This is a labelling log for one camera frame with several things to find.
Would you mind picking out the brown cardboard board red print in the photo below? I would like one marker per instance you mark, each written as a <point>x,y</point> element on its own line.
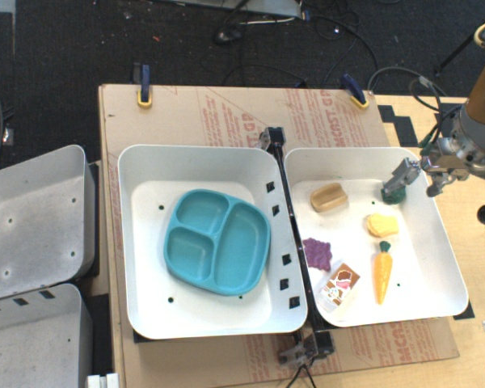
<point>178,113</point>

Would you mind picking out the thin black rod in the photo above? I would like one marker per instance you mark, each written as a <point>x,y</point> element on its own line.
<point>295,220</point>

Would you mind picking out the yellow toy biscuit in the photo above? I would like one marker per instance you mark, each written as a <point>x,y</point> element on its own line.
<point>382,224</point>

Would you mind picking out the tan toy bread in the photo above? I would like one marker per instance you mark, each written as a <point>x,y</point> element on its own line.
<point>327,198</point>

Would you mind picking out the brown and white small carton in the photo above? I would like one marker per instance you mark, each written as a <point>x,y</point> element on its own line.
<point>339,287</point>

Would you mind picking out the blue divided plate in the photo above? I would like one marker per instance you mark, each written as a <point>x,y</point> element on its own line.
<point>234,241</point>

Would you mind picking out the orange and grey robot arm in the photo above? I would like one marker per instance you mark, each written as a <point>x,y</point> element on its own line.
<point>481,95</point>

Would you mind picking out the white plastic tray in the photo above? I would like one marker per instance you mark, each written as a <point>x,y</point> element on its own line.
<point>32,224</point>
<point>32,338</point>
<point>424,281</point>
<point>153,317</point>

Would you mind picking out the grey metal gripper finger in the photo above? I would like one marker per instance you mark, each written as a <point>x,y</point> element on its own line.
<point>402,174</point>
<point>436,184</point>

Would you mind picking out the green toy broccoli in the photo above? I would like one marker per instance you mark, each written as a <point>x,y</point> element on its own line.
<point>394,197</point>

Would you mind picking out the orange toy carrot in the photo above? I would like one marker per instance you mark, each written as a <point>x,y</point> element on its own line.
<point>383,271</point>

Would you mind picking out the purple toy grapes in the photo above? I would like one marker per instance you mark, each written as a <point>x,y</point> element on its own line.
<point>317,254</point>

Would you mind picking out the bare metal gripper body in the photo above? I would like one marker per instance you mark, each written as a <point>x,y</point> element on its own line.
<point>454,160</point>

